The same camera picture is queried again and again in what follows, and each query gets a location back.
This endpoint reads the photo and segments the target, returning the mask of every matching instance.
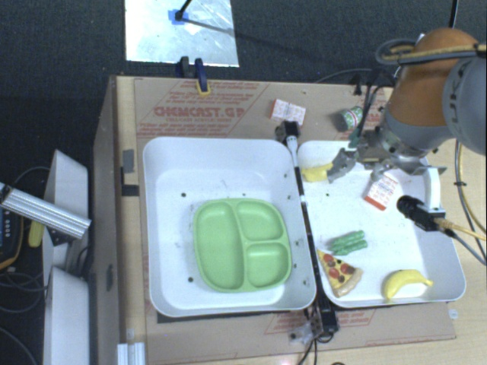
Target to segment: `cardboard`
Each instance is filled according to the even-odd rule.
[[[305,318],[301,311],[203,319],[168,319],[155,312],[147,292],[147,229],[144,180],[140,171],[145,144],[160,135],[273,138],[278,123],[273,122],[269,115],[276,98],[306,108],[300,143],[312,139],[346,139],[348,132],[336,130],[334,115],[363,101],[362,97],[353,96],[353,87],[344,85],[241,81],[210,81],[210,85],[212,95],[200,98],[194,80],[112,78],[109,91],[113,90],[116,96],[107,98],[104,105],[104,109],[112,106],[115,108],[112,114],[112,133],[115,136],[116,153],[110,158],[114,163],[103,158],[104,163],[98,166],[107,167],[105,175],[107,171],[114,172],[111,173],[112,191],[106,189],[105,192],[110,192],[115,202],[110,202],[110,197],[105,200],[116,206],[116,220],[109,214],[108,218],[101,221],[110,219],[117,223],[118,236],[112,241],[117,244],[118,259],[121,262],[114,265],[117,268],[116,283],[119,285],[118,300],[110,293],[110,301],[103,299],[101,297],[106,297],[107,294],[99,293],[98,301],[104,305],[103,309],[110,302],[116,308],[119,307],[120,341],[146,341],[147,360],[150,364],[302,352],[305,347],[291,341],[289,332],[305,322]],[[378,122],[379,109],[386,101],[386,95],[380,91],[366,128]],[[109,135],[109,124],[102,124],[105,129],[102,132],[99,129],[100,136]],[[97,144],[95,153],[102,149],[98,135]],[[138,186],[139,196],[122,195],[123,188],[117,184],[122,183],[118,178],[118,170],[124,151],[133,151],[137,161],[130,173],[122,170],[123,182],[127,186]],[[95,181],[95,188],[97,186],[100,186],[100,181]],[[97,209],[102,214],[101,211],[108,208],[95,206],[95,210]],[[97,233],[96,236],[103,237],[103,234]],[[107,262],[100,263],[100,258],[103,248],[110,247],[109,244],[110,242],[103,240],[98,246],[99,276],[107,266]],[[113,256],[113,246],[111,247],[110,251],[105,252]],[[111,309],[109,313],[114,315],[116,311]],[[439,341],[455,337],[446,303],[346,310],[339,311],[338,317],[339,332],[329,344],[320,345],[319,350]],[[106,316],[98,316],[99,331],[102,319],[106,320]],[[114,338],[99,338],[99,349],[103,349],[103,353],[98,356],[100,363],[109,363],[105,359],[110,358],[109,350],[111,342],[116,340]],[[114,355],[116,346],[111,349]]]

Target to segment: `pizza slice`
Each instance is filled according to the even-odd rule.
[[[318,250],[318,258],[328,277],[329,284],[336,297],[345,296],[358,284],[363,271],[355,268],[333,255]]]

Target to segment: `black floor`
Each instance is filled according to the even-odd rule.
[[[376,65],[385,40],[446,27],[452,0],[231,0],[239,68],[209,68],[210,78],[315,81]],[[460,0],[457,28],[485,40],[487,0]],[[0,181],[49,166],[55,149],[89,167],[97,118],[112,74],[173,76],[173,66],[125,60],[124,0],[0,0]],[[342,76],[336,82],[347,82]],[[19,185],[42,195],[45,173]],[[18,271],[40,271],[38,250],[24,247]],[[0,306],[26,295],[0,287]],[[0,311],[41,363],[43,306]],[[29,363],[0,332],[0,363]]]

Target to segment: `green plate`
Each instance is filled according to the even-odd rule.
[[[264,290],[282,284],[291,272],[284,221],[263,200],[206,202],[195,213],[193,235],[199,272],[215,290]]]

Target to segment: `white tray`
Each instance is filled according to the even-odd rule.
[[[301,201],[287,148],[276,141],[156,138],[143,153],[149,288],[154,307],[172,317],[285,311],[307,307],[316,284]],[[273,204],[288,230],[288,280],[268,290],[222,293],[201,278],[193,215],[208,200],[258,198]]]
[[[348,142],[309,141],[298,152],[303,168],[330,163]],[[439,232],[421,230],[396,208],[397,199],[411,195],[425,201],[422,176],[408,176],[402,170],[386,174],[398,181],[385,211],[364,200],[370,185],[370,171],[361,164],[346,176],[328,182],[304,182],[304,193],[315,246],[326,251],[329,240],[355,230],[363,230],[368,248],[340,257],[364,271],[357,287],[337,298],[322,269],[323,287],[335,304],[345,308],[389,306],[392,304],[452,301],[465,291],[465,277],[453,240]],[[393,300],[385,300],[385,277],[399,269],[418,269],[434,281],[433,287],[411,284],[403,287]]]

